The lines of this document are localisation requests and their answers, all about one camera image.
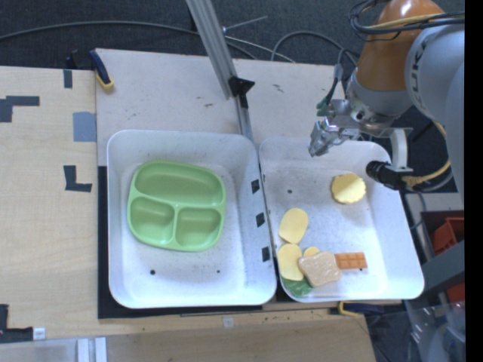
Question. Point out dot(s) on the beige toast slice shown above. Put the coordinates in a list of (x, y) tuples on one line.
[(320, 269)]

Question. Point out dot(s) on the small yellow potato slice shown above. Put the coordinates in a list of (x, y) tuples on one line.
[(311, 251)]

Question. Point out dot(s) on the orange waffle bar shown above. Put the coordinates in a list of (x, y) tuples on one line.
[(351, 261)]

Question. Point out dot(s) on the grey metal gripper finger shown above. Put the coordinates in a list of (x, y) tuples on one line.
[(317, 142), (334, 136)]

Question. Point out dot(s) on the green divided plate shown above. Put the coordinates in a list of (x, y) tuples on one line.
[(177, 206)]

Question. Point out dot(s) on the black cylinder on white bracket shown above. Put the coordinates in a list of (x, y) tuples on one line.
[(383, 173)]

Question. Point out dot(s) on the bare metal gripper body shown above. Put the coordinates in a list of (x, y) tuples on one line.
[(356, 121)]

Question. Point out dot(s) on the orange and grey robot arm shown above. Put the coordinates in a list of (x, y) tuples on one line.
[(388, 59)]

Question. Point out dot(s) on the thin black and white rod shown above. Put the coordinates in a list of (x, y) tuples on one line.
[(267, 209)]

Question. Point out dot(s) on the green lettuce leaf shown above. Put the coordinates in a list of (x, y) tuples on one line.
[(298, 288)]

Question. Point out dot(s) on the yellow oval potato slice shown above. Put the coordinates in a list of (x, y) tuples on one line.
[(293, 225), (290, 261)]

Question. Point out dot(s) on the white plastic tray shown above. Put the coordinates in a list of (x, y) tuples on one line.
[(339, 232), (188, 277)]

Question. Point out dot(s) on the yellow round biscuit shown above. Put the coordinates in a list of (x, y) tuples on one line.
[(348, 189)]

